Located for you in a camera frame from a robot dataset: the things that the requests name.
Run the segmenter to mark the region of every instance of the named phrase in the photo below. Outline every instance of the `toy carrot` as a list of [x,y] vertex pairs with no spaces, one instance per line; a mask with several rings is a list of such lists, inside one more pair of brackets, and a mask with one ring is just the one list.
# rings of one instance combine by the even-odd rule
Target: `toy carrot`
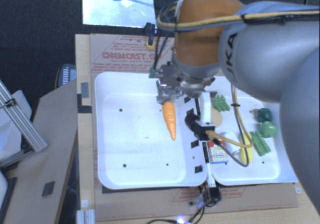
[[162,114],[166,127],[169,130],[172,140],[176,139],[176,110],[172,102],[164,102],[162,105]]

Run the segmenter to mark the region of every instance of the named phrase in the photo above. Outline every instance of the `yellow object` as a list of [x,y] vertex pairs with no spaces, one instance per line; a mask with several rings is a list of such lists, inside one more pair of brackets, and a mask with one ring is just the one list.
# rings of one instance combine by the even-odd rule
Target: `yellow object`
[[211,108],[211,122],[214,123],[215,127],[219,127],[222,124],[222,115],[216,109]]
[[242,143],[239,143],[239,142],[235,142],[234,140],[231,140],[227,137],[224,137],[224,136],[221,136],[220,134],[217,134],[215,131],[212,131],[212,130],[207,130],[205,132],[209,138],[213,138],[213,139],[221,139],[223,141],[226,141],[226,142],[229,142],[229,143],[232,143],[234,145],[237,145],[241,148],[252,148],[253,144],[252,144],[252,140],[251,140],[251,137],[250,139],[248,140],[248,143],[245,145],[245,144],[242,144]]
[[149,37],[146,39],[147,41],[145,42],[145,45],[148,50],[154,50],[155,47],[155,39],[152,41],[152,45],[149,45]]
[[[244,143],[245,143],[246,145],[247,145],[247,144],[250,144],[250,141],[249,141],[248,137],[246,136],[246,134],[243,133],[242,135],[243,135]],[[241,150],[241,160],[242,160],[242,162],[246,163],[246,162],[247,162],[247,157],[246,157],[245,149],[244,149],[244,148],[241,148],[240,150]],[[252,159],[253,159],[253,150],[252,150],[252,147],[247,149],[247,153],[248,153],[249,163],[251,163],[251,162],[252,162]]]
[[[235,104],[238,104],[238,98],[237,98],[237,88],[236,87],[234,87],[234,103]],[[252,142],[252,139],[251,139],[251,135],[247,132],[247,130],[246,130],[246,127],[245,127],[245,125],[244,125],[244,123],[243,123],[243,121],[242,121],[242,118],[241,118],[241,115],[240,115],[240,112],[239,112],[239,108],[236,106],[235,107],[236,109],[235,109],[235,111],[236,111],[236,115],[238,116],[238,119],[239,119],[239,122],[240,122],[240,125],[241,125],[241,127],[242,127],[242,129],[243,129],[243,131],[244,131],[244,133],[245,133],[245,135],[246,135],[246,137],[249,139],[249,143],[251,144],[251,147],[254,145],[253,144],[253,142]]]
[[176,140],[176,110],[172,102],[165,102],[162,106],[162,114],[172,140]]

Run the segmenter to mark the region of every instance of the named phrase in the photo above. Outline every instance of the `black tape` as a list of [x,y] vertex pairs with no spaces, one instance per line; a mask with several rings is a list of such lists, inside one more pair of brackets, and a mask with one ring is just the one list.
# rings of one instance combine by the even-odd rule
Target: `black tape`
[[197,146],[199,146],[199,140],[196,140],[196,141],[191,142],[191,148],[192,148],[192,149],[195,148],[195,147],[197,147]]
[[191,100],[191,98],[185,97],[183,100],[185,101],[184,103],[187,103],[187,102],[189,102]]
[[82,105],[81,94],[77,94],[76,99],[77,99],[77,105],[78,105],[78,113],[92,113],[92,106]]
[[202,166],[196,166],[195,168],[194,168],[194,173],[196,174],[196,173],[200,173],[200,172],[202,172],[203,171],[203,168],[202,168]]
[[208,150],[207,150],[207,144],[205,142],[202,142],[202,149],[203,149],[203,155],[204,155],[205,162],[210,163]]
[[44,185],[43,191],[42,191],[42,196],[46,197],[48,195],[51,195],[54,192],[55,188],[55,181],[48,182]]

